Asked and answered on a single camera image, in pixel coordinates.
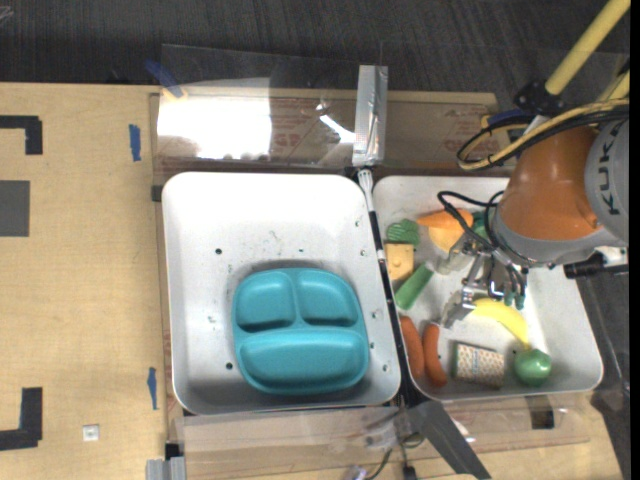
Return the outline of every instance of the sausage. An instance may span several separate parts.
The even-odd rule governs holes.
[[[422,349],[427,378],[435,387],[441,388],[447,384],[447,374],[440,364],[438,357],[438,339],[440,326],[429,324],[422,335]]]
[[[400,330],[404,346],[409,358],[409,369],[412,377],[417,380],[424,377],[424,352],[420,341],[420,333],[413,320],[408,316],[400,317]]]

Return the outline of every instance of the dark background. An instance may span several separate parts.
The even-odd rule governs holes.
[[[0,81],[156,83],[144,62],[172,44],[380,61],[391,89],[489,91],[508,107],[551,74],[606,2],[0,0]],[[567,88],[568,102],[593,100],[629,57],[630,36],[627,14]],[[630,477],[629,276],[579,286],[606,364],[594,405]]]

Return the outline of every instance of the black corner marker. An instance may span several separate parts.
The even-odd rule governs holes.
[[[23,129],[25,154],[42,154],[42,121],[38,116],[0,116],[0,128]]]
[[[35,448],[42,439],[42,388],[22,388],[20,426],[0,431],[0,451]]]

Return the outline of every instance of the wooden table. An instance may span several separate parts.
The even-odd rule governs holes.
[[[0,429],[17,428],[23,388],[43,390],[43,438],[35,448],[0,452],[0,479],[142,479],[146,461],[164,455],[165,365],[150,197],[149,101],[157,92],[0,84],[0,115],[38,116],[44,148],[42,155],[26,155],[24,131],[0,129],[0,180],[30,182],[29,236],[0,237],[6,364]],[[130,125],[140,129],[139,161]],[[602,418],[588,405],[584,414],[589,442],[481,459],[495,478],[620,478]],[[85,425],[99,425],[98,440],[83,440]],[[425,477],[452,474],[441,459],[415,465]],[[391,464],[379,478],[402,478],[400,468]]]

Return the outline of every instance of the gray square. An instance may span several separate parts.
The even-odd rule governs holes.
[[[0,237],[29,236],[29,181],[0,180]]]

